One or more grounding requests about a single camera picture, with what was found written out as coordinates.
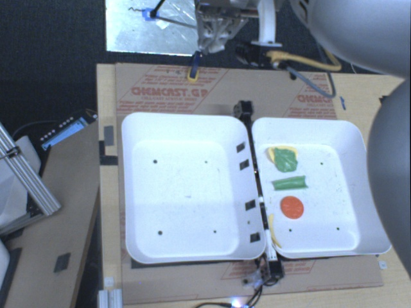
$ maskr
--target orange disc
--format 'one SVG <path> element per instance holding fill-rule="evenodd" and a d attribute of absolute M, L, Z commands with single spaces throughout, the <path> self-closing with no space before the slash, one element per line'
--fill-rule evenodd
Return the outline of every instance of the orange disc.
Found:
<path fill-rule="evenodd" d="M 286 196 L 281 200 L 281 211 L 290 219 L 298 219 L 304 213 L 304 205 L 295 196 Z"/>

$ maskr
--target green strip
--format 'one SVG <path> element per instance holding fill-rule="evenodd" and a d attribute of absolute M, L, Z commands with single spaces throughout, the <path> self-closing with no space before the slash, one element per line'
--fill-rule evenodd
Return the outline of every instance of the green strip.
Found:
<path fill-rule="evenodd" d="M 307 188 L 305 176 L 274 180 L 272 184 L 274 185 L 274 190 L 276 191 L 282 191 L 284 189 Z"/>

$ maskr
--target cardboard sheet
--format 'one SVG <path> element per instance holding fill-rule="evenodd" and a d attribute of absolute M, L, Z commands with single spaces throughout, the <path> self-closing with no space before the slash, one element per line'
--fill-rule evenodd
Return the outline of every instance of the cardboard sheet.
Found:
<path fill-rule="evenodd" d="M 247 296 L 242 280 L 256 270 L 254 261 L 147 266 L 131 260 L 125 248 L 121 122 L 132 112 L 231 115 L 239 100 L 254 104 L 253 119 L 301 117 L 336 119 L 333 101 L 288 73 L 201 68 L 196 83 L 188 68 L 170 65 L 116 66 L 117 129 L 122 285 L 124 304 Z M 306 73 L 330 92 L 323 73 Z M 284 262 L 285 277 L 265 293 L 291 293 L 382 286 L 375 256 L 304 259 Z"/>

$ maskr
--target white plastic tray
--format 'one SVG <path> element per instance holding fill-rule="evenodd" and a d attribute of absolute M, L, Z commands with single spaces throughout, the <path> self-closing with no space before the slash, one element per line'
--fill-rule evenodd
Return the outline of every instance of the white plastic tray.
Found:
<path fill-rule="evenodd" d="M 239 120 L 135 113 L 123 121 L 122 139 L 133 259 L 243 260 L 263 253 L 249 140 Z"/>
<path fill-rule="evenodd" d="M 346 121 L 258 119 L 252 127 L 267 216 L 288 258 L 384 253 L 390 242 L 380 223 L 367 176 L 359 129 Z M 298 150 L 297 170 L 282 173 L 267 156 L 272 146 Z M 308 188 L 275 191 L 273 180 L 306 176 Z M 299 219 L 286 217 L 285 196 L 304 205 Z"/>

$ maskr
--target black clip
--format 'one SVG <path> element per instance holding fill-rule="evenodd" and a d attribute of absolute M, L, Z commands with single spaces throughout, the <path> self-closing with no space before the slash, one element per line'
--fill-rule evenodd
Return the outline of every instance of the black clip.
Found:
<path fill-rule="evenodd" d="M 21 149 L 18 146 L 14 146 L 13 148 L 11 148 L 10 150 L 8 150 L 6 152 L 6 155 L 3 155 L 2 157 L 0 157 L 0 160 L 8 157 L 8 158 L 13 158 L 16 157 L 18 154 L 21 154 Z"/>
<path fill-rule="evenodd" d="M 251 101 L 240 100 L 234 106 L 233 115 L 240 121 L 251 123 L 251 115 L 254 113 L 254 108 Z"/>
<path fill-rule="evenodd" d="M 196 51 L 193 56 L 191 56 L 189 69 L 187 73 L 187 80 L 190 82 L 196 82 L 198 79 L 198 68 L 200 66 L 200 59 L 202 58 L 201 51 Z"/>

